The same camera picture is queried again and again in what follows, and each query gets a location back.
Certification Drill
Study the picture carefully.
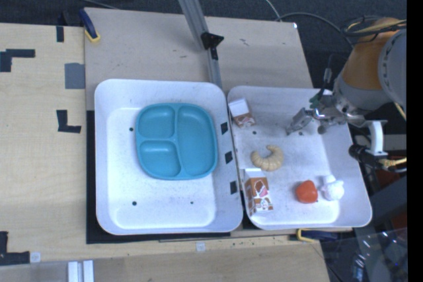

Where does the blue divided plate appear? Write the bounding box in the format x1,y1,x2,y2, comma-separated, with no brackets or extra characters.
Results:
134,102,219,181

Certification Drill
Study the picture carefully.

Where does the white toy garlic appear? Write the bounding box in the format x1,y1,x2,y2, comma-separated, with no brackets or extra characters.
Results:
321,174,346,202

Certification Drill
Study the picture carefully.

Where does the red toy tomato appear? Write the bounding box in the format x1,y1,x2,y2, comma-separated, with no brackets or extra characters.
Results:
294,179,319,205

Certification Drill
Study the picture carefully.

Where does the white plastic tray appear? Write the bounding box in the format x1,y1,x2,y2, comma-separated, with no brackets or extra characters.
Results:
94,78,245,236
226,85,373,231

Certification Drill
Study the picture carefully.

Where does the small brown and white carton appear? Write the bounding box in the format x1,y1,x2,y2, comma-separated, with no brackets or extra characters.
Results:
227,97,256,129

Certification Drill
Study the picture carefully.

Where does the large brown and white carton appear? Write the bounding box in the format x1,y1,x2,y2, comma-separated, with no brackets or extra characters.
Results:
242,168,275,218

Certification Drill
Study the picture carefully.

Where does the beige toy croissant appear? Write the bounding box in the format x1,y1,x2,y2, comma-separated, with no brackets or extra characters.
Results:
249,144,285,172

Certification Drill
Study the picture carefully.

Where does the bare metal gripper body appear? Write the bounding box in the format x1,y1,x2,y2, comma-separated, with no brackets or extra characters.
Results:
311,92,366,125

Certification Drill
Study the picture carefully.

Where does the black cylinder on white bracket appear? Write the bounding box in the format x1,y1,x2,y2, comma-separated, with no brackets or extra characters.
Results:
348,120,389,170

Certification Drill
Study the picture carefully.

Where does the pale wood board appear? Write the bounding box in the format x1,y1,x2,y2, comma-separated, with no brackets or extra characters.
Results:
83,7,353,246

